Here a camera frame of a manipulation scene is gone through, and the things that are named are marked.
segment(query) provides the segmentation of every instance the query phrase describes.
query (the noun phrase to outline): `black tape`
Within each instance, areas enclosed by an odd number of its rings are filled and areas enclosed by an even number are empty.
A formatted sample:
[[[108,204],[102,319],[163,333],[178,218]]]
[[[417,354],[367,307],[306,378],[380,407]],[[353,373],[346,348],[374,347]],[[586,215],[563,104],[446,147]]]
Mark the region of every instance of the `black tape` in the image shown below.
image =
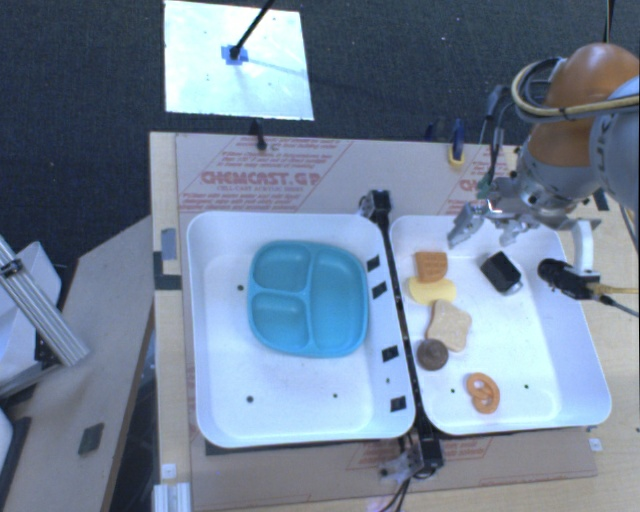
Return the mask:
[[[85,428],[82,433],[82,439],[80,440],[80,446],[78,447],[78,455],[84,455],[85,453],[97,450],[102,440],[103,430],[104,423],[97,423],[96,425]]]
[[[380,266],[380,256],[371,258],[369,261],[367,261],[367,272],[371,272],[372,270],[378,268],[379,266]]]
[[[401,411],[407,408],[407,397],[400,396],[391,400],[391,412]]]
[[[398,350],[398,345],[394,345],[393,347],[385,348],[382,351],[382,362],[386,363],[387,361],[391,361],[400,355],[400,351]]]
[[[182,290],[182,276],[164,273],[161,251],[153,253],[153,279],[156,290]]]
[[[380,297],[380,295],[382,295],[386,291],[387,291],[387,283],[382,281],[379,285],[374,286],[371,289],[371,294],[373,295],[374,299],[377,299],[378,297]]]

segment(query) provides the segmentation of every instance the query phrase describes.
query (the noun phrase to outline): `wooden table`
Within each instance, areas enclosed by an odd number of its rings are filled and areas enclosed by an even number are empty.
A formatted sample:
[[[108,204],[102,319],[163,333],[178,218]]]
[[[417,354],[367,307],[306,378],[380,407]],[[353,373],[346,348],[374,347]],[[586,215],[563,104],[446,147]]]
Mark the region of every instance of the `wooden table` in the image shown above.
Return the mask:
[[[512,156],[507,155],[513,165]],[[424,168],[438,169],[441,161],[424,163]],[[154,212],[154,251],[162,254],[163,233],[178,226],[175,134],[152,134],[151,170]],[[595,268],[603,282],[618,286],[638,284],[637,255],[617,212],[598,212],[595,206],[581,206],[578,214],[603,219],[594,233]],[[568,234],[561,235],[568,261],[572,261],[572,244]],[[162,280],[180,274],[179,236],[176,256],[159,264]],[[517,243],[526,243],[524,237]],[[167,285],[158,290],[156,283],[156,326],[163,332],[159,340],[157,375],[159,399],[160,462],[164,467],[163,482],[174,484],[191,479],[189,424],[187,420],[187,384],[185,346],[183,341],[181,296]],[[637,296],[620,297],[619,301],[635,310]],[[585,303],[584,311],[594,343],[610,387],[613,410],[609,419],[588,434],[595,453],[598,476],[572,480],[522,483],[466,490],[409,493],[404,510],[456,511],[537,511],[537,510],[635,510],[640,498],[640,418],[638,389],[638,320],[614,308]],[[356,512],[378,510],[387,498],[360,498],[331,502],[277,505],[259,510],[282,512]],[[237,510],[258,510],[240,508]]]

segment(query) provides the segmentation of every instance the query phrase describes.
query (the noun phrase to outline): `blue tape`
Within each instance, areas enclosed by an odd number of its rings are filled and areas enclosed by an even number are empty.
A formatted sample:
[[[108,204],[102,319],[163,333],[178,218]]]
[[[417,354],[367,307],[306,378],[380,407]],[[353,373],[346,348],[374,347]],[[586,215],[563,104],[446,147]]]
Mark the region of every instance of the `blue tape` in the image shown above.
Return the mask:
[[[242,66],[243,62],[249,61],[249,54],[245,48],[240,48],[240,54],[238,55],[238,58],[234,60],[231,58],[231,48],[233,48],[233,46],[234,45],[229,44],[220,48],[222,58],[229,66]]]

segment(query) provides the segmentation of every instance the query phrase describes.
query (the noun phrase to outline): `black object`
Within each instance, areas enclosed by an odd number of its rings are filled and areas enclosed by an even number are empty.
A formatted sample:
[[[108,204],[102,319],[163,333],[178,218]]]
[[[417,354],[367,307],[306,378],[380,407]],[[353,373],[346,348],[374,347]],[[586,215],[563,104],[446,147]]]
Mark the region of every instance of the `black object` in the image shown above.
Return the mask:
[[[162,252],[153,252],[153,279],[156,290],[182,290],[182,276],[165,274]]]
[[[538,265],[538,275],[549,286],[557,288],[572,299],[592,299],[593,291],[587,287],[587,283],[598,282],[600,278],[597,275],[592,278],[579,276],[571,271],[572,268],[565,261],[547,258]]]
[[[251,123],[251,127],[249,128],[249,135],[255,135],[258,137],[258,143],[256,147],[260,151],[264,151],[267,149],[267,143],[264,140],[264,125],[262,119],[254,119]]]
[[[16,258],[15,260],[11,260],[6,265],[0,267],[0,274],[4,278],[9,278],[18,272],[20,272],[24,268],[22,264],[22,260],[20,258]]]
[[[380,256],[375,256],[367,261],[367,272],[377,269],[380,266]]]
[[[607,196],[604,195],[604,190],[602,190],[602,188],[599,188],[593,193],[593,199],[596,202],[596,208],[598,208],[599,212],[609,211],[609,202],[607,201]]]
[[[451,134],[451,157],[456,162],[462,162],[462,151],[464,150],[464,123],[462,119],[456,119]]]
[[[380,284],[374,286],[371,289],[371,296],[374,299],[377,299],[378,297],[380,297],[380,295],[382,295],[384,292],[387,291],[387,283],[385,283],[384,281],[382,281]]]
[[[391,399],[391,412],[402,411],[407,408],[407,397],[399,396]]]
[[[240,38],[240,41],[238,41],[236,45],[229,50],[229,56],[233,60],[237,60],[238,56],[240,55],[240,50],[242,49],[242,46],[244,45],[244,43],[247,42],[247,39],[249,39],[249,36],[251,35],[251,33],[258,26],[258,23],[260,23],[260,20],[264,18],[264,15],[267,14],[267,11],[271,9],[271,6],[274,4],[275,1],[276,0],[267,0],[267,3],[264,4],[264,7],[260,9],[260,12],[256,16],[256,19],[253,20],[251,25],[249,25],[249,28],[247,29],[247,31]]]
[[[506,85],[498,84],[493,88],[491,94],[487,96],[487,107],[484,113],[484,117],[487,121],[493,121],[498,103],[508,93],[509,88]]]
[[[85,453],[97,450],[102,440],[103,430],[104,423],[97,423],[85,428],[82,433],[82,439],[80,440],[80,446],[78,447],[78,455],[84,455]]]
[[[400,351],[398,350],[398,346],[394,345],[393,347],[385,348],[382,351],[382,362],[386,363],[387,361],[391,361],[400,355]]]
[[[47,345],[42,337],[36,332],[36,349],[33,354],[33,358],[36,361],[42,363],[41,368],[46,370],[47,368],[60,364],[60,359],[55,355],[53,350]]]
[[[407,366],[409,369],[409,377],[411,379],[413,400],[416,404],[415,426],[418,431],[422,460],[424,461],[425,468],[435,471],[437,468],[444,465],[444,457],[442,455],[442,448],[440,447],[438,433],[433,428],[433,425],[427,417],[422,403],[422,396],[420,394],[420,385],[418,383],[418,375],[413,358],[411,340],[409,338],[407,319],[404,315],[404,309],[402,306],[400,281],[398,280],[398,274],[396,272],[395,257],[391,247],[391,238],[389,236],[389,213],[391,212],[391,208],[391,197],[389,192],[386,190],[372,190],[360,200],[361,215],[376,224],[382,233],[385,253],[389,263],[389,274],[391,276],[393,295],[398,312],[400,332],[402,333],[402,341],[404,343],[407,362],[409,363]]]
[[[442,137],[444,131],[444,117],[438,116],[435,122],[427,125],[424,131],[424,140],[427,142],[444,142],[446,139]]]
[[[611,39],[611,24],[613,23],[613,9],[616,5],[615,0],[609,0],[607,7],[607,19],[604,24],[604,35],[602,36],[602,42],[608,43]]]
[[[498,252],[487,259],[480,267],[482,273],[500,293],[513,291],[520,282],[522,275],[502,252]]]

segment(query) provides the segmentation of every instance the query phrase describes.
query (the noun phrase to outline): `black clip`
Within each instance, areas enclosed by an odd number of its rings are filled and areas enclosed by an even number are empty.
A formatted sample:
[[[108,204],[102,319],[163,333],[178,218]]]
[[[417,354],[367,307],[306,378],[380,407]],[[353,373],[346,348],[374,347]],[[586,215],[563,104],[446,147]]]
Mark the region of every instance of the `black clip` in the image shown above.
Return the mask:
[[[449,163],[453,166],[464,164],[464,124],[462,119],[456,119],[451,134],[451,146],[449,147]]]
[[[16,275],[23,268],[24,265],[22,264],[22,260],[16,258],[15,260],[11,260],[6,265],[0,267],[0,274],[2,274],[2,277],[11,277]]]
[[[604,190],[599,188],[593,193],[593,199],[596,202],[596,208],[598,208],[599,212],[608,212],[609,211],[609,203],[607,202],[607,196],[604,195]]]
[[[260,151],[267,149],[267,143],[264,140],[264,127],[262,125],[262,119],[254,119],[249,128],[249,135],[255,135],[258,137],[257,148]]]
[[[424,140],[426,142],[444,142],[446,140],[442,137],[444,122],[444,117],[438,116],[435,122],[429,123],[424,131]]]

